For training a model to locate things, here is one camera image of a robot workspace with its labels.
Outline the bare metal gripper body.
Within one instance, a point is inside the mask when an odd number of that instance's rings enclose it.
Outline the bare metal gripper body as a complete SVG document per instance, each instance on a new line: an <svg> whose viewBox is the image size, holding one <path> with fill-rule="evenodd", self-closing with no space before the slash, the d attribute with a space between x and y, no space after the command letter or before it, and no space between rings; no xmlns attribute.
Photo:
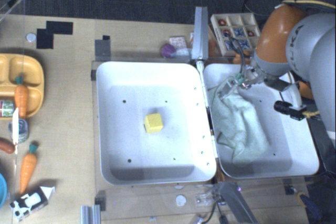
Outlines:
<svg viewBox="0 0 336 224"><path fill-rule="evenodd" d="M248 90L253 85L262 83L264 79L265 74L260 69L248 66L241 68L240 72L230 76L227 85L230 88L236 87Z"/></svg>

